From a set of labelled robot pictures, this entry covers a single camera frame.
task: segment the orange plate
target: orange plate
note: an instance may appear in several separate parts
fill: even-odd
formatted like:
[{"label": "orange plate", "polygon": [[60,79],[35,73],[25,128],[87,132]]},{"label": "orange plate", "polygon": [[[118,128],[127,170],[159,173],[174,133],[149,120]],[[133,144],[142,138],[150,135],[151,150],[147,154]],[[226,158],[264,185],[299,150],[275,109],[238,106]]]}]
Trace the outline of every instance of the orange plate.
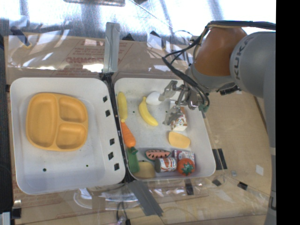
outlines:
[{"label": "orange plate", "polygon": [[38,93],[30,100],[26,136],[41,149],[73,151],[88,135],[88,112],[77,98],[59,93]]}]

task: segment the yellow banana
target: yellow banana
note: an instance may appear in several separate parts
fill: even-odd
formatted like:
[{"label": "yellow banana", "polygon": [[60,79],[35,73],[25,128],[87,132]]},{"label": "yellow banana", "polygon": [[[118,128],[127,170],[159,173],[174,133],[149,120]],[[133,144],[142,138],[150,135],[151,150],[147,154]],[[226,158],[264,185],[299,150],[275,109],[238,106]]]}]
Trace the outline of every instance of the yellow banana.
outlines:
[{"label": "yellow banana", "polygon": [[119,92],[118,94],[118,108],[119,108],[120,119],[126,120],[128,116],[127,101],[123,92]]},{"label": "yellow banana", "polygon": [[145,122],[147,122],[151,126],[157,126],[158,122],[156,119],[150,114],[146,104],[146,97],[142,98],[142,102],[139,104],[139,112]]}]

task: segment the white container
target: white container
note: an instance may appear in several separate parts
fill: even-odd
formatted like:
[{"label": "white container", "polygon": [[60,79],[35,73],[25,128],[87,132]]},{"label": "white container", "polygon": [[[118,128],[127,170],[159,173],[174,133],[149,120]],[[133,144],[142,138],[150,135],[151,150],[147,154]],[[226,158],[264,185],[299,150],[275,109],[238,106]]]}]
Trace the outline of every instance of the white container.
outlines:
[{"label": "white container", "polygon": [[[86,143],[75,151],[49,151],[30,144],[25,122],[30,99],[55,92],[81,100],[88,111]],[[95,78],[20,78],[10,87],[15,170],[18,187],[36,195],[117,184],[125,176],[110,95]]]},{"label": "white container", "polygon": [[[163,93],[170,81],[170,79],[121,78],[115,83],[116,99],[119,92],[123,92],[126,96],[128,109],[126,124],[135,136],[135,147],[138,150],[137,159],[139,161],[149,161],[144,155],[145,151],[149,149],[164,149],[171,152],[178,149],[169,144],[168,133],[171,131],[171,126],[164,125],[163,121],[165,120],[166,112],[170,109],[171,102],[177,100],[179,92],[176,92],[171,99],[166,99],[159,105],[147,105],[149,112],[158,121],[158,126],[156,127],[148,125],[142,119],[138,109],[143,97],[147,97],[153,91]],[[178,80],[177,86],[181,84],[183,84],[183,82]],[[190,110],[187,107],[185,112],[188,126],[184,131],[180,131],[179,133],[187,136],[191,140],[188,149],[184,150],[191,151],[195,154],[195,172],[188,177],[184,177],[178,172],[156,172],[155,178],[143,180],[201,178],[211,176],[215,172],[216,162],[202,113],[198,109]]]}]

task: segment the toy watermelon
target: toy watermelon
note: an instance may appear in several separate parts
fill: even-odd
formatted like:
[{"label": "toy watermelon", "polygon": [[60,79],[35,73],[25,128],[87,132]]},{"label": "toy watermelon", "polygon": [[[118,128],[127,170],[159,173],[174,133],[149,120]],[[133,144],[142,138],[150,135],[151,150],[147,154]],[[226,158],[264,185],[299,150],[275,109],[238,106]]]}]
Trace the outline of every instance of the toy watermelon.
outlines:
[{"label": "toy watermelon", "polygon": [[167,158],[170,154],[170,151],[163,149],[150,149],[145,151],[145,156],[150,161],[154,161],[156,158]]}]

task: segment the red tomato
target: red tomato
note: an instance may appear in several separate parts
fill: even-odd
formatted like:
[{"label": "red tomato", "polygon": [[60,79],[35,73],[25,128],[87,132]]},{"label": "red tomato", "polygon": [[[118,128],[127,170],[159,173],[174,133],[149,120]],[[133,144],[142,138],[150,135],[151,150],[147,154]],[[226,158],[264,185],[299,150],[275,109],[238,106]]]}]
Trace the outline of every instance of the red tomato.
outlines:
[{"label": "red tomato", "polygon": [[195,171],[195,164],[191,159],[183,158],[177,163],[177,171],[182,175],[188,176]]}]

